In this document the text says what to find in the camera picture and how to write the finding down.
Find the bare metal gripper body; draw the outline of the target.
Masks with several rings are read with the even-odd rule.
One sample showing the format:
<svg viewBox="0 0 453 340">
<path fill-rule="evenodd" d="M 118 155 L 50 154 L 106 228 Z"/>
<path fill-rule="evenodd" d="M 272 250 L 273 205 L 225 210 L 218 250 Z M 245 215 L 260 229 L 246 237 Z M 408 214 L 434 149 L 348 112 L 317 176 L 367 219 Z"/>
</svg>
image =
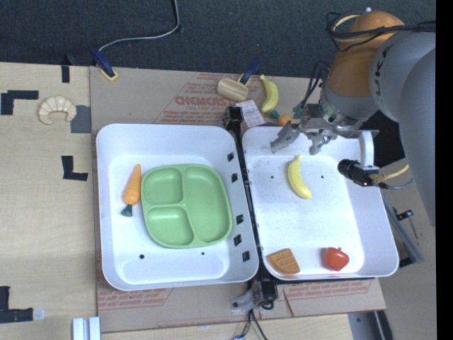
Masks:
<svg viewBox="0 0 453 340">
<path fill-rule="evenodd" d="M 360 119 L 349 118 L 331 106 L 324 110 L 321 104 L 308 103 L 303 108 L 299 129 L 305 134 L 350 137 L 361 126 Z"/>
</svg>

